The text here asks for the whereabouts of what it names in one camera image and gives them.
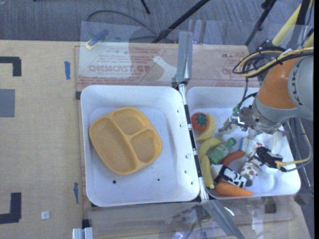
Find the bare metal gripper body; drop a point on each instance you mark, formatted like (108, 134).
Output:
(246, 118)

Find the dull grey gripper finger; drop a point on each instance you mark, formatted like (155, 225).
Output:
(253, 133)
(226, 127)

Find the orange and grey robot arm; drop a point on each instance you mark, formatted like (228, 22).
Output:
(279, 88)

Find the white and blue carton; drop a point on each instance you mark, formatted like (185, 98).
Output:
(249, 146)

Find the yellow banana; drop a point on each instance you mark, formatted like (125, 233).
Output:
(210, 131)
(207, 170)
(208, 144)

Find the green plastic bottle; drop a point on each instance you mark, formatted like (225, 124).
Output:
(219, 152)

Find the red tomato with green top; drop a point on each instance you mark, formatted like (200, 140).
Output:
(199, 121)

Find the orange carrot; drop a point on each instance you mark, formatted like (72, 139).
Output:
(231, 189)
(233, 157)

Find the thin black and white rod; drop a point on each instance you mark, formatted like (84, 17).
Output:
(190, 131)

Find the white can with fruit print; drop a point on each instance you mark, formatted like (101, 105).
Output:
(250, 170)

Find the black and white carton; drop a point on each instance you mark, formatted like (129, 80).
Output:
(231, 175)

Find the white plastic tray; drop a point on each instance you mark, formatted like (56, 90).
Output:
(139, 190)
(279, 183)

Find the brown cardboard board, red print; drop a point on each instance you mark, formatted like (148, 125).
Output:
(154, 66)

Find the yellow divided plate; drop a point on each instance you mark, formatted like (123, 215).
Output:
(124, 141)

